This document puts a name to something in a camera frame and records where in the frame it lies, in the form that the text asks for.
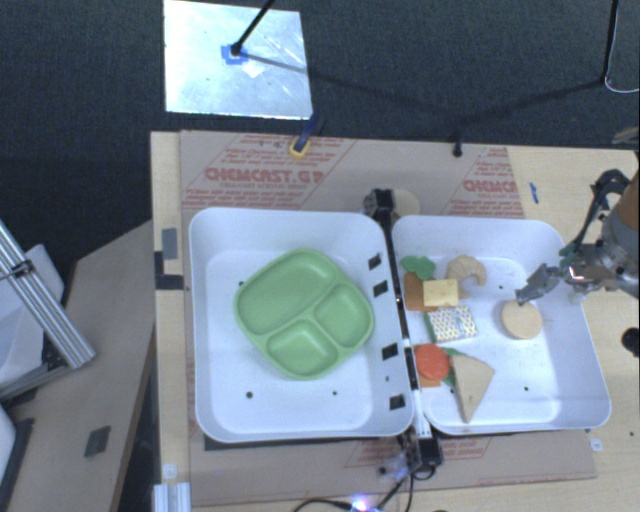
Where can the green divided plate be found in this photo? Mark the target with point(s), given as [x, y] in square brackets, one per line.
[290, 300]

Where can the yellow cheese block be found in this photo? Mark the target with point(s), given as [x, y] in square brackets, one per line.
[441, 293]

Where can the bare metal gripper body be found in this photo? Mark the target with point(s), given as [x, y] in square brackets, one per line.
[600, 270]

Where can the tan croissant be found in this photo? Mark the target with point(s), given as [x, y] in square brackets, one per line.
[465, 267]

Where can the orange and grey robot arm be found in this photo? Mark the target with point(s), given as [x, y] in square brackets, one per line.
[629, 215]

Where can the orange carrot with green top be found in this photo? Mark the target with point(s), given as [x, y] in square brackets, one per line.
[412, 295]

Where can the brown cardboard board red print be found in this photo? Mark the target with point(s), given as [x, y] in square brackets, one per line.
[280, 172]

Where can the red tomato slice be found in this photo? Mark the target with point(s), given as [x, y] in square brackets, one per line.
[431, 361]

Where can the black cylinder on white bracket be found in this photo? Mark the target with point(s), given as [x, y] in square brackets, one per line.
[632, 342]

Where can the thin black and white rod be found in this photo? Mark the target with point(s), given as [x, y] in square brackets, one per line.
[398, 300]

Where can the round tan biscuit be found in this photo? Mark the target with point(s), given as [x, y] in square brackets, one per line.
[409, 202]
[521, 321]

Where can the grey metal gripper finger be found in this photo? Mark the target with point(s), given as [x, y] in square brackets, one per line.
[545, 274]
[527, 295]

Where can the tan triangular sandwich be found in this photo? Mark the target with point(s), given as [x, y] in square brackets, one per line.
[471, 385]

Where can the white plastic tray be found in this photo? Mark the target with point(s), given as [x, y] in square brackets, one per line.
[225, 320]
[550, 380]

